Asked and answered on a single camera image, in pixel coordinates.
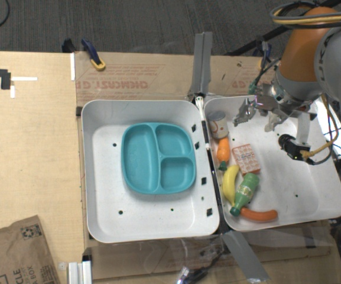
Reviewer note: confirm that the orange and white carton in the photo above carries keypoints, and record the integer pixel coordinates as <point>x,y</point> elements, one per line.
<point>246,158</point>

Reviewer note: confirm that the brown paper bag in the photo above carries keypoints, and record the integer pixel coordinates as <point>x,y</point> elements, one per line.
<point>13,253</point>

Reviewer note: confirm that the black cylinder on white bracket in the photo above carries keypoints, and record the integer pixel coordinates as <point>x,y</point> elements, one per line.
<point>290,147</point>

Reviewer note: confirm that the small white and orange can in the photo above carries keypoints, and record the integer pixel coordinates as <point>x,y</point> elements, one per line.
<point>218,126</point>

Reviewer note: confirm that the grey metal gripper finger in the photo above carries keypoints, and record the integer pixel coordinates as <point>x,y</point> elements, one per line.
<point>244,112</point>
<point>275,120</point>

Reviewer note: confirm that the brown cardboard board, red print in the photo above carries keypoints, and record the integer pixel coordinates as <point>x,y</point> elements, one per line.
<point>146,75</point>

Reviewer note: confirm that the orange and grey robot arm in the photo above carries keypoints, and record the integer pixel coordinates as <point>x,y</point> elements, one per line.
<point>303,55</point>

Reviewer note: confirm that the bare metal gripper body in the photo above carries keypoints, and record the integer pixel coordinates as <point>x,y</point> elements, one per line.
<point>276,103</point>

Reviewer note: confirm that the orange carrot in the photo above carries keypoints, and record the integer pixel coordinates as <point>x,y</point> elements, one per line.
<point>223,151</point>

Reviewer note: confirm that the blue divided plate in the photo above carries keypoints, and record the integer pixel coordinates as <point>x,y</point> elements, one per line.
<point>140,158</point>

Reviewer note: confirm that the green bottle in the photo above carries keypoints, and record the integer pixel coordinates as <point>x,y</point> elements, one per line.
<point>245,191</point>

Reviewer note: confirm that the white plastic tray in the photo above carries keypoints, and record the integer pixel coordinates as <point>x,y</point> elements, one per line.
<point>291,182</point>
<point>108,164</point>

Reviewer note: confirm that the yellow banana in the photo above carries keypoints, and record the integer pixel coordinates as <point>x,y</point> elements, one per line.
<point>230,182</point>

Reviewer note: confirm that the orange sausage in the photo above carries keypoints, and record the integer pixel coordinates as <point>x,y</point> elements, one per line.
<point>260,215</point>

